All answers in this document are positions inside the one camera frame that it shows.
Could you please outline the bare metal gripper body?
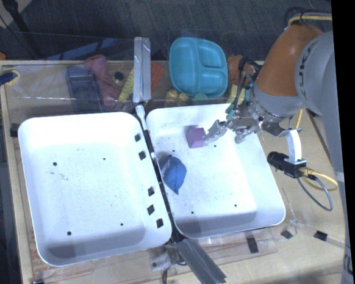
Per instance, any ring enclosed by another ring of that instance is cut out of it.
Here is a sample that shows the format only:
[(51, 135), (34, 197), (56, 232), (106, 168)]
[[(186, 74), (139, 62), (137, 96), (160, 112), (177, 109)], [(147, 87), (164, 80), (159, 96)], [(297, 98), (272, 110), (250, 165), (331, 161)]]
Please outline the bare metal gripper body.
[(225, 110), (226, 126), (238, 134), (271, 132), (276, 129), (275, 115), (256, 101), (247, 101), (235, 106), (231, 103)]

